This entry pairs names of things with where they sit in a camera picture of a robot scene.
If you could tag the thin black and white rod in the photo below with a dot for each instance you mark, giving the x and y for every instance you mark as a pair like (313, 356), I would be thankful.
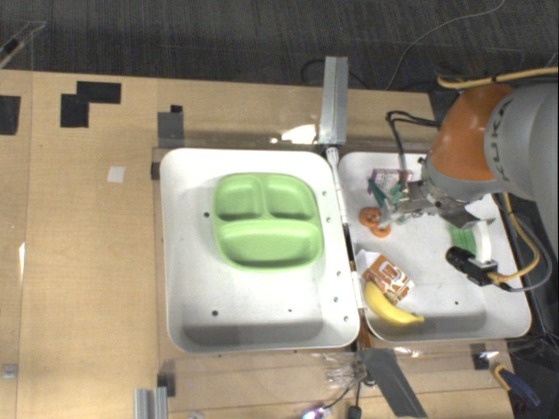
(336, 177)

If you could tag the orange pretzel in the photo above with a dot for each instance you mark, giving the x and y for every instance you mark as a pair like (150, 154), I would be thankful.
(369, 219)

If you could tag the pale wood board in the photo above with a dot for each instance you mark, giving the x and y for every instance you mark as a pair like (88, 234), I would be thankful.
(262, 116)

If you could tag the green divided plate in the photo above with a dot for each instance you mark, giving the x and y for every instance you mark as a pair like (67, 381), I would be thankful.
(266, 242)

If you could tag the yellow banana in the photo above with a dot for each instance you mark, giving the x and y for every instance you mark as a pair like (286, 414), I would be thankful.
(384, 309)

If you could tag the orange and white carton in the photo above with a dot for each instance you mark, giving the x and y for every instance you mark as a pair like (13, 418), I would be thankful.
(386, 275)

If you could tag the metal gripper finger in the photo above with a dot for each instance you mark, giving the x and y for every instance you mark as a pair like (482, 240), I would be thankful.
(401, 217)
(386, 218)

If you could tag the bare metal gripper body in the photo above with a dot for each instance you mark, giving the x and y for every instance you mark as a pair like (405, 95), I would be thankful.
(430, 203)

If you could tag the purple and white carton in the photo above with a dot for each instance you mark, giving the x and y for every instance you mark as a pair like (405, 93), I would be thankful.
(388, 177)

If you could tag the white plastic tray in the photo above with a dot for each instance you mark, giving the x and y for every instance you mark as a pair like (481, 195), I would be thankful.
(262, 304)
(441, 304)

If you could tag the green packet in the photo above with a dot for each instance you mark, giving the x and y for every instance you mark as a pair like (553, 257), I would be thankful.
(463, 239)

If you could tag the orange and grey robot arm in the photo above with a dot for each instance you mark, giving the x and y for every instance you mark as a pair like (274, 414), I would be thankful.
(515, 138)

